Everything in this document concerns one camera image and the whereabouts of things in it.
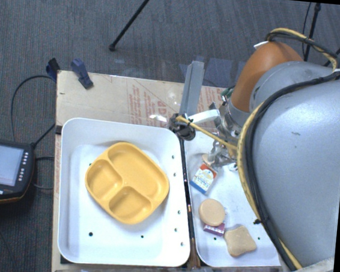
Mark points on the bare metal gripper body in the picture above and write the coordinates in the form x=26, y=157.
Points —
x=227, y=128

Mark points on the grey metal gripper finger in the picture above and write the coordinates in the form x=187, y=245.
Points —
x=214, y=155
x=226, y=161

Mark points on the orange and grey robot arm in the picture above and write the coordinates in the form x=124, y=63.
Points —
x=300, y=164

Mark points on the white blue orange carton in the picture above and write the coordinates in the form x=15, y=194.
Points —
x=203, y=179

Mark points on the white plastic tray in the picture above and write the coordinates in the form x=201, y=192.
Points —
x=233, y=196
x=110, y=241

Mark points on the round tan biscuit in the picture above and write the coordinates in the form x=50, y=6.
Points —
x=211, y=212

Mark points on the purple packet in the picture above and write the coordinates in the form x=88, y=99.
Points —
x=214, y=230

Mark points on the tan bread slice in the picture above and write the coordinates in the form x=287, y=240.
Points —
x=239, y=241

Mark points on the yellow divided plate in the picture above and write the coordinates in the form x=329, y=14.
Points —
x=127, y=182

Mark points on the brown cardboard board red print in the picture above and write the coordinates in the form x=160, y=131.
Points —
x=107, y=98

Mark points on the black cylinder on white bracket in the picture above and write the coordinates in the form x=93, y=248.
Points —
x=184, y=129

